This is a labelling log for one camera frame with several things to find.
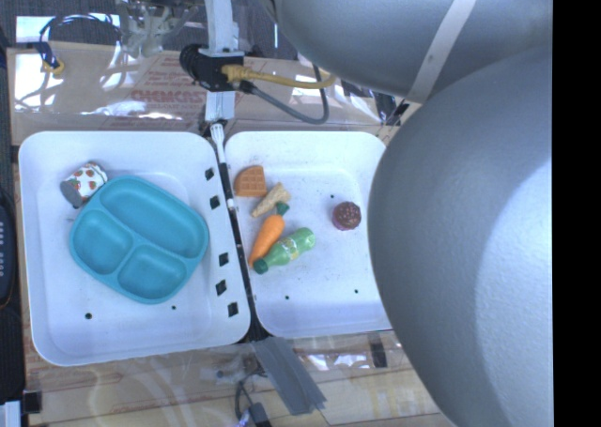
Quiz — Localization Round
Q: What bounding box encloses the white can with strawberry print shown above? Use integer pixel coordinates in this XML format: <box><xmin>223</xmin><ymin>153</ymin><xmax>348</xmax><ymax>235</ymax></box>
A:
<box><xmin>58</xmin><ymin>160</ymin><xmax>110</xmax><ymax>210</ymax></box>

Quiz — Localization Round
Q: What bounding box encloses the orange waffle biscuit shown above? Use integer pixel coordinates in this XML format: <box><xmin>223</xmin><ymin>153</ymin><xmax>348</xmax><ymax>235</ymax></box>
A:
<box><xmin>232</xmin><ymin>163</ymin><xmax>270</xmax><ymax>199</ymax></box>

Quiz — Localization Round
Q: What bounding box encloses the blue divided plate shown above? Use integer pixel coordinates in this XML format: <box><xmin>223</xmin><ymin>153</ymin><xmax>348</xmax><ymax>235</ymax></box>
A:
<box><xmin>68</xmin><ymin>174</ymin><xmax>211</xmax><ymax>306</ymax></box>

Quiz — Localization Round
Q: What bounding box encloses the beige cone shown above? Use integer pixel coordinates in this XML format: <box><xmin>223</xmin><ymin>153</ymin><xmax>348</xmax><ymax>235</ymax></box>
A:
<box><xmin>250</xmin><ymin>181</ymin><xmax>292</xmax><ymax>220</ymax></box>

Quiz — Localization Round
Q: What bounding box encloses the thin black and white rod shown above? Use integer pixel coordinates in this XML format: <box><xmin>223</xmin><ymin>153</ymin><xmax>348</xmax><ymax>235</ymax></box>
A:
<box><xmin>208</xmin><ymin>121</ymin><xmax>260</xmax><ymax>343</ymax></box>

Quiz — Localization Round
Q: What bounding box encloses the orange carrot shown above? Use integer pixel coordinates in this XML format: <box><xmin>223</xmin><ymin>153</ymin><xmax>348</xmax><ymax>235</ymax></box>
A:
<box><xmin>247</xmin><ymin>201</ymin><xmax>291</xmax><ymax>268</ymax></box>

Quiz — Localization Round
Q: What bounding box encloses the green bottle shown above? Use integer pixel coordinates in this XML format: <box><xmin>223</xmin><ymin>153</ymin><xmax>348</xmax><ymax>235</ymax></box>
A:
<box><xmin>253</xmin><ymin>226</ymin><xmax>317</xmax><ymax>276</ymax></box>

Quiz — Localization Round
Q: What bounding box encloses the brown doughnut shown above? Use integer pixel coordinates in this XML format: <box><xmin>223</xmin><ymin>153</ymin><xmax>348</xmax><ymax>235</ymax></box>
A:
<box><xmin>331</xmin><ymin>200</ymin><xmax>363</xmax><ymax>232</ymax></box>

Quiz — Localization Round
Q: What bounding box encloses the white plastic tray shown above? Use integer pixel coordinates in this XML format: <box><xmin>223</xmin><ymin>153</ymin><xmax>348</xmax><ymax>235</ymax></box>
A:
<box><xmin>223</xmin><ymin>130</ymin><xmax>396</xmax><ymax>340</ymax></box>
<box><xmin>17</xmin><ymin>130</ymin><xmax>252</xmax><ymax>368</ymax></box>

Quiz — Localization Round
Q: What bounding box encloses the brown cardboard board, red print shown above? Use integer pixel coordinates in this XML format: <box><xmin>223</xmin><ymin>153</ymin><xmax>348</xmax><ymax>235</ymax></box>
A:
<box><xmin>7</xmin><ymin>39</ymin><xmax>452</xmax><ymax>427</ymax></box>

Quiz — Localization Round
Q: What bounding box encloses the black cylinder on white bracket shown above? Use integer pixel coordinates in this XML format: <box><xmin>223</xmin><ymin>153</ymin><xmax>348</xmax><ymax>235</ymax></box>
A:
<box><xmin>178</xmin><ymin>0</ymin><xmax>246</xmax><ymax>122</ymax></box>

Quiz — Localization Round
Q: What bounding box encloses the black block with thin wires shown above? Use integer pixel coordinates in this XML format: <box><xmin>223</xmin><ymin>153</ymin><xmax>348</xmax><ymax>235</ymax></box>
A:
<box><xmin>247</xmin><ymin>401</ymin><xmax>273</xmax><ymax>427</ymax></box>

